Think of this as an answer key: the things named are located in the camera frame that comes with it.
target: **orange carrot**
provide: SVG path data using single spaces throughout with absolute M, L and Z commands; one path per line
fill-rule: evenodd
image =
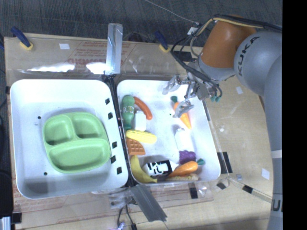
M 174 105 L 174 110 L 176 110 L 177 106 L 179 105 L 179 102 L 176 102 L 175 105 Z M 187 113 L 183 113 L 180 117 L 181 121 L 188 127 L 188 129 L 191 129 L 192 126 L 191 126 L 191 122 L 190 122 L 190 119 L 189 119 L 189 116 Z
M 189 161 L 185 164 L 182 164 L 174 169 L 173 172 L 171 172 L 168 177 L 174 177 L 174 176 L 182 176 L 191 174 L 192 172 L 196 171 L 198 169 L 198 163 L 195 161 Z
M 150 109 L 148 108 L 148 106 L 141 101 L 138 97 L 133 97 L 134 98 L 134 103 L 144 112 L 144 114 L 146 115 L 146 119 L 147 120 L 151 120 L 153 118 L 153 114 L 150 111 Z

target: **table surface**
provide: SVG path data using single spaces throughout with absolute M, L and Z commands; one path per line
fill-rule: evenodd
M 82 55 L 85 42 L 96 43 L 98 55 L 103 55 L 106 50 L 106 40 L 39 34 L 26 36 L 35 46 L 33 51 L 22 49 L 16 38 L 5 38 L 8 86 L 29 77 L 19 74 L 27 69 L 58 66 L 68 61 L 78 64 L 84 58 L 95 58 L 89 53 Z M 69 44 L 69 49 L 60 49 L 59 44 L 63 43 Z M 123 42 L 121 72 L 120 78 L 123 79 L 170 79 L 174 74 L 185 75 L 181 66 L 158 45 L 136 42 Z M 208 100 L 206 103 L 216 150 L 227 153 L 231 171 L 221 174 L 216 181 L 195 183 L 198 199 L 191 199 L 187 185 L 151 188 L 167 219 L 166 222 L 148 222 L 137 205 L 129 205 L 131 218 L 139 230 L 267 228 L 273 170 L 265 113 L 259 97 L 242 86 L 237 78 L 221 82 L 220 87 L 223 90 L 220 102 Z M 8 104 L 14 165 L 9 95 Z M 22 222 L 16 224 L 16 229 L 117 229 L 119 208 L 110 205 L 108 194 L 87 193 L 31 200 L 18 192 L 14 166 L 12 177 L 14 211 L 22 212 Z M 218 183 L 222 183 L 225 189 L 217 187 Z M 253 188 L 253 193 L 242 190 L 245 186 Z M 125 211 L 120 220 L 130 223 Z

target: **brown waffle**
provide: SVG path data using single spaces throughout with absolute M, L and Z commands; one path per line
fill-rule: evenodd
M 137 140 L 126 138 L 129 155 L 145 155 L 143 145 Z

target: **yellow banana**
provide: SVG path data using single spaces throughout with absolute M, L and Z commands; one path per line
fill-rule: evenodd
M 141 166 L 140 161 L 137 155 L 133 155 L 130 159 L 131 164 L 131 171 L 136 180 L 138 180 L 140 183 L 149 183 L 149 182 L 155 182 L 157 183 L 158 180 L 150 177 L 148 174 L 146 174 Z

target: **green plate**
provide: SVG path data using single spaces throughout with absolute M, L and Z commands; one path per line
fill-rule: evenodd
M 43 127 L 48 159 L 59 172 L 75 173 L 105 164 L 111 147 L 101 121 L 88 112 L 60 114 Z

